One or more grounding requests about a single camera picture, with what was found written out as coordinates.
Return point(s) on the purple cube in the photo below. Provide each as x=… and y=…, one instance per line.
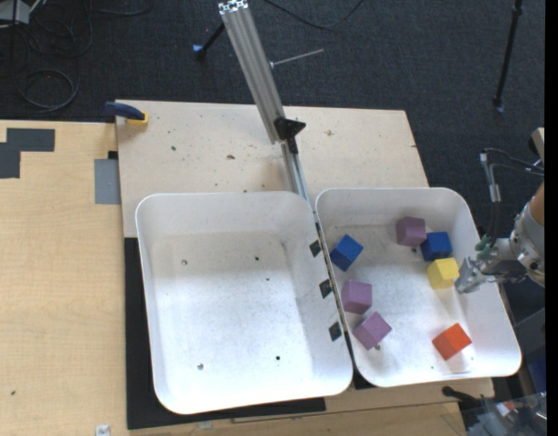
x=372, y=330
x=411, y=230
x=356, y=296

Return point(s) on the pale wood board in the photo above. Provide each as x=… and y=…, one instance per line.
x=215, y=152

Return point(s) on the blue cube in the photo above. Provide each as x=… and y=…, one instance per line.
x=346, y=252
x=437, y=245

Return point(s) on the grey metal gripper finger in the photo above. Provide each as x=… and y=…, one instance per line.
x=471, y=265
x=466, y=283

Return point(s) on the orange cube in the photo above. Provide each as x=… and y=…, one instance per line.
x=451, y=341

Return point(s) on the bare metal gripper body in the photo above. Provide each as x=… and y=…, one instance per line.
x=511, y=268

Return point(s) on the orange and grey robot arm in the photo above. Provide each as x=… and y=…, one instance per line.
x=538, y=209

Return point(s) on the white plastic tray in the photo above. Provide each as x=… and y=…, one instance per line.
x=233, y=316
x=406, y=298

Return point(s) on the yellow cube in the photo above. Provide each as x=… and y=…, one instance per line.
x=442, y=272

